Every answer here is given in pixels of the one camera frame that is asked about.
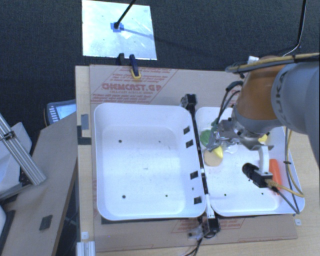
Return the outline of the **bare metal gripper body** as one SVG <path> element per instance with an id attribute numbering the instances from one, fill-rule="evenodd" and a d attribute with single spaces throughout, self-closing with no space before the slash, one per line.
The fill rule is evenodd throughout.
<path id="1" fill-rule="evenodd" d="M 216 138 L 233 138 L 236 144 L 245 146 L 250 151 L 257 151 L 262 146 L 267 146 L 268 150 L 272 150 L 274 145 L 262 144 L 259 138 L 262 134 L 253 133 L 245 129 L 236 119 L 228 118 L 221 120 L 217 126 Z"/>

